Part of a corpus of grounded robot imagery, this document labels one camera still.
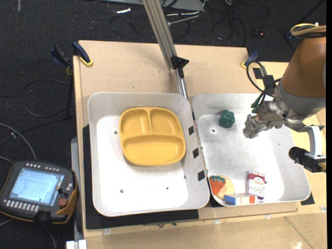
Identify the yellow divided plate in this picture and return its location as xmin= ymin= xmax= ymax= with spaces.
xmin=118 ymin=107 xmax=187 ymax=168

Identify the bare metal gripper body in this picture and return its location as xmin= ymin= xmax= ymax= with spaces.
xmin=255 ymin=100 xmax=307 ymax=132

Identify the black cylinder on white bracket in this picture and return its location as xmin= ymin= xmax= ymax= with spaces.
xmin=288 ymin=124 xmax=327 ymax=174

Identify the blue white orange carton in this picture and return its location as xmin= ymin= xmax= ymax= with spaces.
xmin=223 ymin=193 xmax=258 ymax=205

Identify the pale wood board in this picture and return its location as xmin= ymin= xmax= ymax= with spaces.
xmin=77 ymin=39 xmax=299 ymax=238

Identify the green toy pepper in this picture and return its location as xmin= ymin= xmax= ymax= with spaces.
xmin=218 ymin=109 xmax=236 ymax=129

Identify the red and white carton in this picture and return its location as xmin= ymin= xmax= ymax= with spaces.
xmin=245 ymin=170 xmax=267 ymax=200

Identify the thin rod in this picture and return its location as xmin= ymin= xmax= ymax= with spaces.
xmin=176 ymin=70 xmax=209 ymax=178

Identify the white plastic tray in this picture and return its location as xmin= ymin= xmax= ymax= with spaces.
xmin=191 ymin=93 xmax=311 ymax=208
xmin=87 ymin=91 xmax=211 ymax=217

